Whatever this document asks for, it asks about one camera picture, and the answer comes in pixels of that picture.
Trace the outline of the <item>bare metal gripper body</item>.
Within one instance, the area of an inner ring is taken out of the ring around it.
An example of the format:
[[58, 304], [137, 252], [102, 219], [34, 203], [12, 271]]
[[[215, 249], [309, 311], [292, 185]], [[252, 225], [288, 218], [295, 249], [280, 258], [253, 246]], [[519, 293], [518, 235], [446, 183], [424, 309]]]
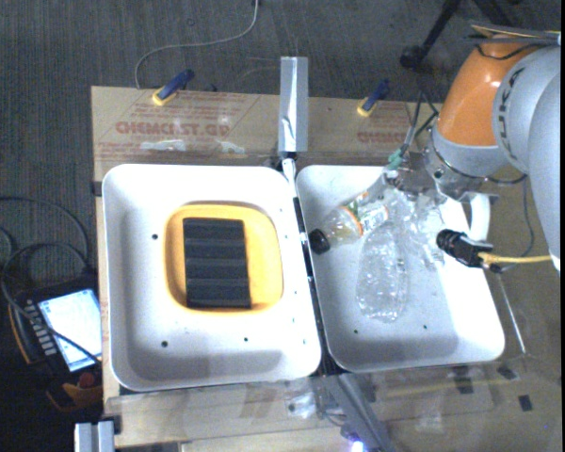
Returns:
[[393, 183], [412, 195], [439, 195], [457, 202], [469, 200], [484, 179], [465, 174], [449, 166], [435, 152], [408, 152], [399, 158]]

